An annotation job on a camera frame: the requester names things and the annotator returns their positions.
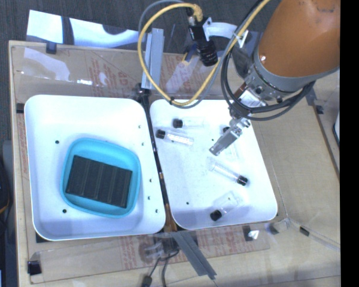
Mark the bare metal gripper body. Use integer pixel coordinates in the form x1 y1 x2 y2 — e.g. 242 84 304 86
229 74 290 129

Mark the white plastic tray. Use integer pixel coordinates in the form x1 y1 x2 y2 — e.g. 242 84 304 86
148 98 279 231
23 93 167 242

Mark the black ribbed rectangular block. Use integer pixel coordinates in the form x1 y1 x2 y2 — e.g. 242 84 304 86
65 154 133 209

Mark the brown cardboard board red print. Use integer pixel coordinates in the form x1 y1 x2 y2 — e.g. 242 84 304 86
11 45 290 277

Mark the blue bowl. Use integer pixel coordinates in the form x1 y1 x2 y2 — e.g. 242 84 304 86
59 137 142 219

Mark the black cylinder on white bracket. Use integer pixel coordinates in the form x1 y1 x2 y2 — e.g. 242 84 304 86
187 16 239 68

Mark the black block with thin wires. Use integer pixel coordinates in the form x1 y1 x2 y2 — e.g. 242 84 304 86
159 236 181 254
130 83 152 102

